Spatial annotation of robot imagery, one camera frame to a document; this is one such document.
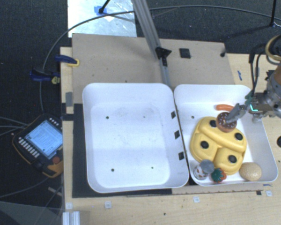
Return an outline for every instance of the red button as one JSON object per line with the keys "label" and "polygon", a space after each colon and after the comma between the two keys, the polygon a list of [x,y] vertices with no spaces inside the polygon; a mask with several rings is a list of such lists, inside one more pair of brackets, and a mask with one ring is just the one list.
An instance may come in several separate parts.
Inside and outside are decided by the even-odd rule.
{"label": "red button", "polygon": [[52,158],[52,162],[53,162],[54,164],[57,164],[57,163],[60,162],[60,158],[59,158],[59,157],[54,157],[54,158]]}

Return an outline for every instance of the yellow clamp pad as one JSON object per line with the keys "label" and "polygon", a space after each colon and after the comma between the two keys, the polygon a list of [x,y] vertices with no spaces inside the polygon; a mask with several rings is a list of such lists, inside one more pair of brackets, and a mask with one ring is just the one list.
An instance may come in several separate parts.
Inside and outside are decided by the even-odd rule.
{"label": "yellow clamp pad", "polygon": [[67,63],[67,65],[68,65],[69,67],[78,67],[78,66],[79,66],[79,64],[80,64],[80,62],[79,62],[79,60],[78,60],[78,59],[75,59],[75,60],[77,61],[77,64]]}
{"label": "yellow clamp pad", "polygon": [[199,162],[208,159],[215,168],[221,168],[227,175],[235,174],[241,167],[247,148],[244,134],[235,128],[224,133],[212,127],[214,117],[205,117],[199,121],[190,142],[192,156]]}

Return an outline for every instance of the wooden table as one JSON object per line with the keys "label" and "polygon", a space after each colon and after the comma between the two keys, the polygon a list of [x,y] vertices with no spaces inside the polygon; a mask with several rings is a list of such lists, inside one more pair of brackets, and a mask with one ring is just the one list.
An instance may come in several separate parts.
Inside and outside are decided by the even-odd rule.
{"label": "wooden table", "polygon": [[[72,48],[61,48],[61,53],[72,55]],[[247,54],[227,54],[235,84],[251,87]],[[265,57],[260,59],[260,78],[256,91],[266,87],[267,70],[274,70]],[[61,63],[62,102],[66,93],[73,91],[73,68]],[[73,107],[67,107],[73,113]],[[281,225],[281,148],[276,145],[281,135],[281,119],[264,118],[264,127],[279,169],[276,181],[256,191],[196,195],[159,195],[139,197],[72,198],[73,122],[63,121],[65,203],[67,211],[80,211],[81,224],[242,224]],[[112,208],[106,209],[105,202]]]}

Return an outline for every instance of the white tray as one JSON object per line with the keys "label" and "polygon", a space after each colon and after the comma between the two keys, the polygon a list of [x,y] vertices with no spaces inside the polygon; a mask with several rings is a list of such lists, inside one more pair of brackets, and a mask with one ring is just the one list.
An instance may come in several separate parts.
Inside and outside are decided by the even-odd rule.
{"label": "white tray", "polygon": [[177,188],[189,179],[173,92],[93,83],[82,93],[87,177],[99,193]]}
{"label": "white tray", "polygon": [[[179,85],[174,91],[178,109],[180,125],[185,142],[185,149],[189,161],[192,179],[201,186],[217,185],[210,178],[197,180],[193,170],[197,162],[190,153],[190,140],[199,120],[203,117],[216,117],[220,111],[215,110],[218,104],[243,104],[245,95],[250,92],[248,87],[242,85]],[[268,142],[262,122],[253,123],[252,115],[246,114],[237,121],[237,128],[247,138],[247,151],[243,162],[255,162],[262,169],[262,176],[258,182],[272,182],[278,176],[278,168]],[[227,176],[226,180],[218,185],[244,183],[239,172]]]}

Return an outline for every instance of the black dot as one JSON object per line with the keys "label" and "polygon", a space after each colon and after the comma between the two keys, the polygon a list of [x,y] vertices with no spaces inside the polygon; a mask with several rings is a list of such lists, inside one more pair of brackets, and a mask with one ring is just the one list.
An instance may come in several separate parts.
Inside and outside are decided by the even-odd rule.
{"label": "black dot", "polygon": [[236,161],[237,161],[236,157],[233,156],[233,155],[230,155],[230,156],[228,157],[228,160],[229,160],[231,163],[236,163]]}
{"label": "black dot", "polygon": [[215,122],[215,120],[211,120],[209,124],[210,124],[210,126],[212,126],[213,128],[216,128],[216,122]]}
{"label": "black dot", "polygon": [[241,141],[243,139],[243,136],[240,133],[235,133],[235,138]]}
{"label": "black dot", "polygon": [[204,148],[204,149],[207,149],[207,148],[209,147],[208,142],[206,142],[206,141],[201,141],[201,147]]}

